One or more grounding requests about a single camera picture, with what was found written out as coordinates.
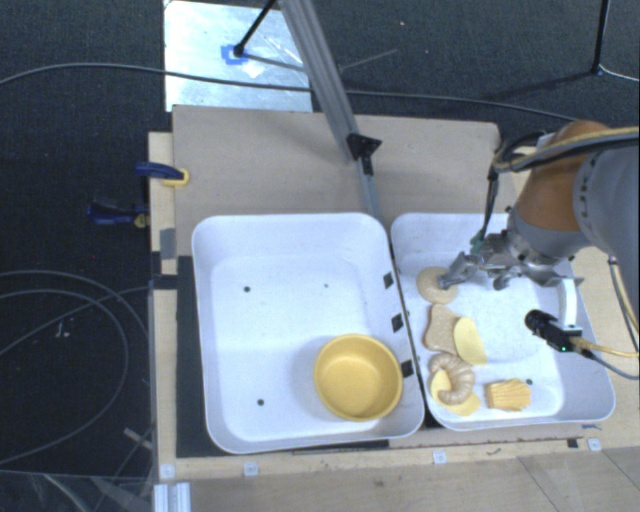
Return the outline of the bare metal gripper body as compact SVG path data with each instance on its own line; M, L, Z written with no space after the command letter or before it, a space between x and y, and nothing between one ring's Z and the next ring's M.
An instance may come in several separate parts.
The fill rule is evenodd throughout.
M479 246L477 255L481 258L479 269L493 280L497 270L508 266L521 265L523 276L541 287L558 286L564 279L580 286L583 277L559 274L557 267L563 261L560 257L545 255L534 249L520 234L502 230L500 234L488 235Z

